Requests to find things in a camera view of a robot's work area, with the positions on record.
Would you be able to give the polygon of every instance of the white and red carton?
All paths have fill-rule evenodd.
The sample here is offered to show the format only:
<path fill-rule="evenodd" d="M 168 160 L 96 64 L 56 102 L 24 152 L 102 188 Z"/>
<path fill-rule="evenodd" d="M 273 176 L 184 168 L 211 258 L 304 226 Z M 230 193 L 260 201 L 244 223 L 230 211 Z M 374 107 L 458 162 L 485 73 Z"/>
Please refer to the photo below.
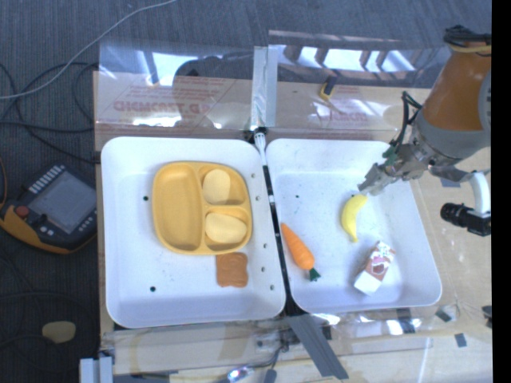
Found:
<path fill-rule="evenodd" d="M 378 241 L 370 250 L 369 258 L 363 270 L 355 277 L 354 287 L 364 294 L 372 295 L 382 285 L 386 272 L 394 260 L 396 251 L 382 241 Z"/>

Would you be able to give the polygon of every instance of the toy carrot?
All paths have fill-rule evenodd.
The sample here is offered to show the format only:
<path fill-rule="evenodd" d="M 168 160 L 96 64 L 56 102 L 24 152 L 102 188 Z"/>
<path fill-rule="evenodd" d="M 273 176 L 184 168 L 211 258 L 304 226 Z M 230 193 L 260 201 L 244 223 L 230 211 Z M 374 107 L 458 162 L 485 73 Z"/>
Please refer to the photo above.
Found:
<path fill-rule="evenodd" d="M 280 228 L 296 265 L 303 270 L 309 271 L 309 279 L 311 281 L 317 281 L 321 275 L 314 269 L 314 255 L 300 237 L 285 223 L 281 223 Z"/>

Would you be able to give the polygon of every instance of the toy banana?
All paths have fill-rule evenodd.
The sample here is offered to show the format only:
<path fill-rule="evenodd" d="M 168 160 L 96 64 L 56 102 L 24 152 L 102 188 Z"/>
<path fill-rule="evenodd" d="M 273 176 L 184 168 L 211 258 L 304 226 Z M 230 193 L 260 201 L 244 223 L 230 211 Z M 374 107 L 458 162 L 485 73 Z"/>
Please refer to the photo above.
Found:
<path fill-rule="evenodd" d="M 343 213 L 341 214 L 341 225 L 346 233 L 348 233 L 353 242 L 358 242 L 357 238 L 357 215 L 360 209 L 367 203 L 367 196 L 358 193 L 344 204 Z"/>

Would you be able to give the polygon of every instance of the white tray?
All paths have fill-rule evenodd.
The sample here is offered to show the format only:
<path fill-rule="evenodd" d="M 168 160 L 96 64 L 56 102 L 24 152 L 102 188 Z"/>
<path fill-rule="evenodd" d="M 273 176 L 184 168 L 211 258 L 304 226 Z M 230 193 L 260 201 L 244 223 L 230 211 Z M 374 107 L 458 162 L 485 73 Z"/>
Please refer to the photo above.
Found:
<path fill-rule="evenodd" d="M 442 293 L 437 267 L 409 183 L 398 181 L 370 196 L 358 214 L 358 242 L 341 228 L 340 212 L 388 144 L 374 141 L 278 139 L 267 163 L 280 222 L 313 250 L 321 274 L 310 282 L 285 244 L 291 294 L 313 314 L 433 305 Z M 373 296 L 353 287 L 356 270 L 378 240 L 396 250 Z"/>
<path fill-rule="evenodd" d="M 221 287 L 213 255 L 170 251 L 157 238 L 153 177 L 167 163 L 227 164 L 245 179 L 253 232 L 240 250 L 248 256 L 248 284 Z M 263 169 L 256 149 L 242 140 L 119 137 L 101 152 L 105 211 L 106 306 L 127 328 L 273 318 L 285 291 Z"/>

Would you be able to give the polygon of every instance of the black floor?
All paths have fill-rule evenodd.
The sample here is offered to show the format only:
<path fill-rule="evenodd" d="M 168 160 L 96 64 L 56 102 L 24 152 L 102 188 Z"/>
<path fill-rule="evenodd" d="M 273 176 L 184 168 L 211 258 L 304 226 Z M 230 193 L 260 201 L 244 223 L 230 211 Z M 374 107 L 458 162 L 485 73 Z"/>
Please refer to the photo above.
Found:
<path fill-rule="evenodd" d="M 95 180 L 91 131 L 48 132 L 6 122 L 91 127 L 91 71 L 101 44 L 75 54 L 135 10 L 165 1 L 0 0 L 0 96 L 37 88 L 74 59 L 44 89 L 0 101 L 0 156 L 10 198 L 54 161 Z M 491 33 L 492 0 L 180 0 L 132 16 L 108 38 L 250 49 L 266 45 L 269 30 L 285 30 L 428 47 L 441 45 L 444 30 L 457 24 Z M 78 381 L 78 359 L 93 356 L 97 344 L 97 294 L 96 241 L 64 256 L 0 231 L 0 381 Z M 47 322 L 64 319 L 77 324 L 71 342 L 50 345 L 34 336 Z"/>

